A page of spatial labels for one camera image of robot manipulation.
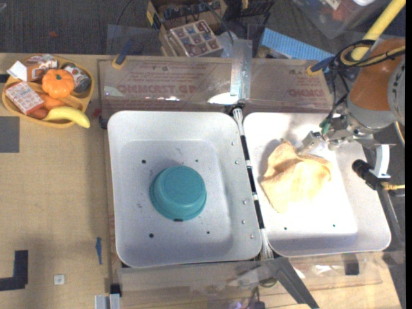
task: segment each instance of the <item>plastic container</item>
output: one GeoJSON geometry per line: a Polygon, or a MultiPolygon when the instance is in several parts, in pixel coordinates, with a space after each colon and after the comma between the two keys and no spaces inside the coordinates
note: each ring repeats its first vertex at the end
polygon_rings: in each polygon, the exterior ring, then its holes
{"type": "MultiPolygon", "coordinates": [[[[31,56],[38,55],[38,54],[32,54],[28,55],[24,59],[21,59],[21,62],[24,62],[28,60],[31,56]]],[[[69,95],[66,98],[60,98],[61,101],[63,101],[67,106],[71,106],[75,109],[81,110],[82,112],[85,112],[87,109],[87,106],[89,104],[89,101],[91,99],[91,96],[93,94],[93,89],[95,87],[95,81],[91,73],[83,68],[82,66],[78,65],[77,63],[73,63],[71,61],[68,61],[66,59],[63,59],[59,56],[53,55],[55,59],[57,59],[58,62],[58,69],[64,69],[67,65],[72,65],[74,64],[76,67],[80,68],[84,74],[86,74],[90,78],[90,85],[86,90],[82,93],[76,93],[73,91],[71,95],[69,95]]],[[[50,121],[44,121],[41,119],[36,119],[31,116],[25,115],[22,113],[19,108],[6,96],[6,89],[15,84],[16,82],[20,82],[20,79],[17,79],[13,76],[9,76],[6,84],[5,84],[5,90],[3,90],[1,94],[1,98],[3,100],[3,104],[5,105],[6,109],[9,110],[11,113],[14,115],[21,117],[25,120],[28,120],[30,122],[35,122],[36,124],[44,125],[47,127],[54,127],[54,128],[67,128],[70,126],[73,126],[75,123],[73,121],[69,120],[50,120],[50,121]]],[[[44,93],[41,87],[41,80],[38,81],[32,81],[29,82],[30,87],[38,92],[38,93],[44,93]]]]}
{"type": "Polygon", "coordinates": [[[173,221],[187,221],[199,215],[206,204],[206,186],[194,169],[174,166],[164,169],[151,184],[155,209],[173,221]]]}
{"type": "Polygon", "coordinates": [[[292,0],[329,39],[379,15],[391,0],[292,0]]]}

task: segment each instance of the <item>yellow cloth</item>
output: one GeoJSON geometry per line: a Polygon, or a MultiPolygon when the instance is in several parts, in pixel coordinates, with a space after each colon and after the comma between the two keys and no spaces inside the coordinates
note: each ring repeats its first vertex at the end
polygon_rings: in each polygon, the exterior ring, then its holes
{"type": "Polygon", "coordinates": [[[270,204],[285,213],[291,201],[310,203],[331,180],[332,163],[311,154],[297,154],[286,140],[269,156],[260,182],[270,204]]]}

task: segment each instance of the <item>cable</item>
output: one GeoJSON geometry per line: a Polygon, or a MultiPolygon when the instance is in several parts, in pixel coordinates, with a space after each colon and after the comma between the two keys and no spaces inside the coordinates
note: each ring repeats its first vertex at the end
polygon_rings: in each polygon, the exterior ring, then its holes
{"type": "Polygon", "coordinates": [[[374,64],[378,64],[388,59],[394,59],[395,57],[405,54],[406,52],[406,47],[401,46],[399,48],[395,48],[394,50],[387,51],[386,53],[372,56],[367,59],[363,59],[361,61],[351,61],[350,60],[350,53],[354,49],[360,48],[360,47],[371,47],[374,44],[375,44],[374,40],[357,41],[343,48],[338,54],[336,54],[336,56],[330,61],[328,67],[331,70],[346,70],[348,68],[353,68],[353,67],[362,68],[365,66],[371,66],[374,64]]]}
{"type": "Polygon", "coordinates": [[[277,284],[277,278],[271,277],[259,282],[259,285],[265,288],[271,288],[277,284]]]}
{"type": "Polygon", "coordinates": [[[329,131],[331,120],[333,117],[333,114],[335,113],[336,109],[338,106],[340,106],[345,100],[346,97],[348,96],[349,93],[349,87],[348,84],[346,83],[344,77],[339,73],[339,71],[335,71],[332,73],[332,93],[333,93],[333,106],[332,109],[330,110],[328,116],[319,124],[319,127],[322,129],[321,133],[326,134],[329,131]],[[339,76],[344,84],[344,87],[346,89],[346,93],[336,102],[336,76],[339,76]]]}
{"type": "Polygon", "coordinates": [[[381,182],[380,184],[384,190],[394,191],[399,189],[405,189],[404,184],[390,184],[389,182],[381,182]]]}
{"type": "Polygon", "coordinates": [[[259,287],[258,286],[253,289],[253,292],[252,292],[252,295],[250,296],[248,305],[246,307],[242,308],[242,309],[249,309],[250,308],[250,305],[252,304],[252,301],[253,301],[253,298],[255,297],[255,294],[257,295],[257,301],[260,301],[259,287]]]}
{"type": "MultiPolygon", "coordinates": [[[[216,18],[222,23],[222,25],[225,27],[225,29],[226,29],[226,31],[227,31],[227,33],[228,33],[228,35],[229,35],[229,38],[230,38],[231,43],[233,44],[234,41],[233,41],[232,34],[230,33],[229,27],[227,26],[227,23],[223,20],[223,18],[220,17],[220,16],[218,15],[218,13],[216,13],[216,12],[209,6],[209,4],[206,3],[204,0],[197,0],[197,1],[200,2],[200,3],[203,3],[203,4],[212,12],[213,16],[216,17],[216,18]]],[[[114,40],[114,38],[115,38],[117,26],[118,26],[118,24],[119,24],[119,22],[120,22],[120,20],[121,20],[121,18],[122,18],[122,16],[123,16],[124,12],[126,11],[127,7],[128,7],[132,2],[133,2],[133,0],[129,0],[129,1],[125,4],[125,6],[123,7],[123,9],[122,9],[122,11],[120,12],[119,16],[117,17],[117,21],[116,21],[116,24],[115,24],[115,26],[116,26],[116,27],[115,27],[115,31],[114,31],[114,33],[113,33],[113,38],[111,39],[111,42],[110,42],[110,50],[109,50],[109,52],[111,52],[111,49],[112,49],[112,46],[113,46],[113,40],[114,40]]]]}
{"type": "Polygon", "coordinates": [[[405,196],[405,191],[402,193],[398,193],[398,192],[395,192],[394,190],[389,190],[388,193],[392,197],[396,197],[396,198],[403,198],[405,196]]]}
{"type": "Polygon", "coordinates": [[[402,145],[405,147],[405,137],[400,130],[400,124],[398,121],[395,122],[395,130],[397,131],[399,140],[401,141],[402,145]]]}

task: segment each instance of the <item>banana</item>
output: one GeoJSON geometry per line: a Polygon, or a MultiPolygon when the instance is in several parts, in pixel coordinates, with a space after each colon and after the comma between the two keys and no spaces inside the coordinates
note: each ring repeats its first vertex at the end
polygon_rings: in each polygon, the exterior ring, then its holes
{"type": "Polygon", "coordinates": [[[76,124],[84,127],[90,127],[90,120],[82,111],[72,108],[71,106],[61,106],[58,108],[51,109],[46,117],[42,120],[70,120],[76,124]]]}

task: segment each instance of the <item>orange pumpkin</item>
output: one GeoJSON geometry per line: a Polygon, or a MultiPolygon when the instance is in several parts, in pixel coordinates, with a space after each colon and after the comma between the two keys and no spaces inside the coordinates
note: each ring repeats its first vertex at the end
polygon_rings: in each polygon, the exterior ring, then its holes
{"type": "Polygon", "coordinates": [[[50,97],[64,98],[75,89],[75,80],[69,71],[50,69],[42,79],[42,89],[50,97]]]}

